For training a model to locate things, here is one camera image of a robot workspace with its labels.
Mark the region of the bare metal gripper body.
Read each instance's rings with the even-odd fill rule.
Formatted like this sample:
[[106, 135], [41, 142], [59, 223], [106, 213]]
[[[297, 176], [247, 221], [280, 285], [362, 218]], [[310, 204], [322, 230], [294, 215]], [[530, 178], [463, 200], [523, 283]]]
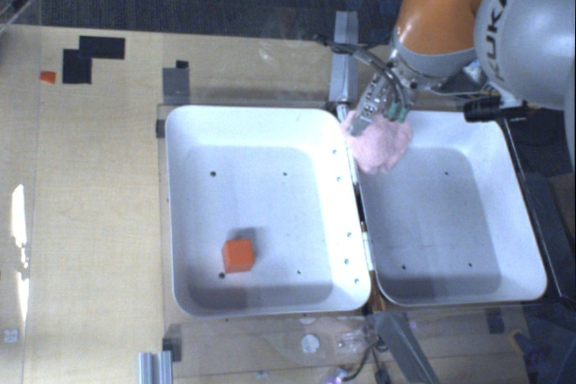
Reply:
[[389, 121], [403, 123], [418, 98], [422, 75], [399, 56], [386, 62], [376, 56], [358, 59], [373, 69], [373, 77], [359, 103], [359, 117], [370, 123], [377, 112]]

